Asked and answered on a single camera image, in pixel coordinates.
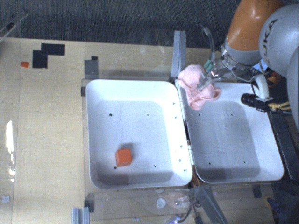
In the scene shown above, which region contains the black cylinder on white bracket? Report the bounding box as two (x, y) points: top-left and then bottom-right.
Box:
(241, 74), (274, 113)

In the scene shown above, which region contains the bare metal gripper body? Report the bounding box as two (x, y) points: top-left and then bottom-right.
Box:
(208, 54), (237, 81)

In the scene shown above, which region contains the red cube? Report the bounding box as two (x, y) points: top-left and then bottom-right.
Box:
(114, 148), (133, 168)

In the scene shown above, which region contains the white plastic tray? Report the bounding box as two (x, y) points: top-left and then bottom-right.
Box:
(85, 79), (193, 190)
(177, 80), (285, 184)

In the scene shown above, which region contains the pink cloth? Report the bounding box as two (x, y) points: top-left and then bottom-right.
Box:
(177, 64), (222, 111)

